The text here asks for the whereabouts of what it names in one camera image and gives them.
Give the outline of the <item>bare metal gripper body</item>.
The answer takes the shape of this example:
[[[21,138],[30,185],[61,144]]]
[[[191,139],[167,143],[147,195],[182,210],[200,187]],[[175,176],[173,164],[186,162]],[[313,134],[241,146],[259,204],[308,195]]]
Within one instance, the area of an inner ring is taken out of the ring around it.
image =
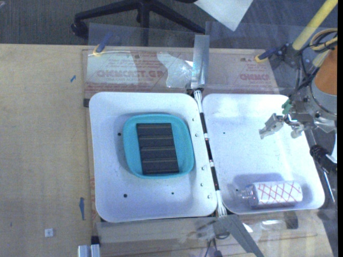
[[[289,98],[283,104],[283,114],[284,122],[291,126],[292,133],[315,129],[321,129],[325,133],[337,131],[337,115],[310,98]]]

